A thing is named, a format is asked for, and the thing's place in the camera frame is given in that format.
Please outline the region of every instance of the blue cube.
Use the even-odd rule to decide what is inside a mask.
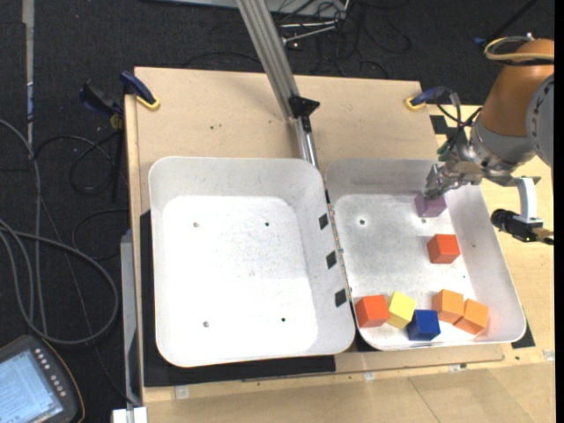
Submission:
[[[415,309],[413,319],[407,325],[407,337],[411,341],[433,340],[441,333],[436,310]]]

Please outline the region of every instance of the yellow block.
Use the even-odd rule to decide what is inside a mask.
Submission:
[[[388,298],[388,309],[390,318],[386,323],[403,329],[413,318],[415,311],[415,300],[400,292],[394,292]]]

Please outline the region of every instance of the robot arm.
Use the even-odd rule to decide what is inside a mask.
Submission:
[[[515,53],[497,53],[511,41],[523,45]],[[517,186],[522,213],[495,211],[492,223],[521,241],[552,244],[551,233],[542,229],[542,219],[534,214],[534,184],[540,178],[528,178],[525,184],[512,173],[535,155],[553,171],[554,41],[502,38],[488,44],[485,54],[504,67],[484,107],[466,122],[458,122],[458,132],[471,126],[470,141],[457,139],[457,132],[445,144],[439,158],[444,163],[431,168],[423,193],[426,199],[440,198],[449,190],[479,184],[482,178],[501,186]],[[421,103],[416,99],[406,102],[408,107]]]

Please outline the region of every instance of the orange block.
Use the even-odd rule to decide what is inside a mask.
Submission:
[[[460,256],[456,235],[437,234],[427,243],[431,263],[453,263]]]
[[[455,326],[476,335],[487,326],[488,313],[488,306],[468,299],[464,303],[464,316],[455,323]]]
[[[454,324],[464,315],[464,296],[443,288],[433,296],[432,309],[436,310],[439,320]]]
[[[354,310],[359,327],[362,329],[382,326],[390,318],[388,304],[383,294],[364,296],[354,305]]]

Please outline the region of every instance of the white tray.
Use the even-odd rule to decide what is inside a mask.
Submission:
[[[425,185],[431,160],[338,160],[327,171],[346,276],[353,302],[398,290],[431,308],[447,288],[489,307],[487,327],[477,336],[440,322],[430,342],[412,342],[406,329],[389,324],[361,329],[376,349],[513,342],[526,322],[480,187],[467,185],[445,195],[438,218],[419,218],[414,198]],[[461,256],[450,264],[430,263],[427,241],[455,234]]]
[[[178,367],[340,353],[355,324],[323,179],[298,159],[149,173],[156,343]]]

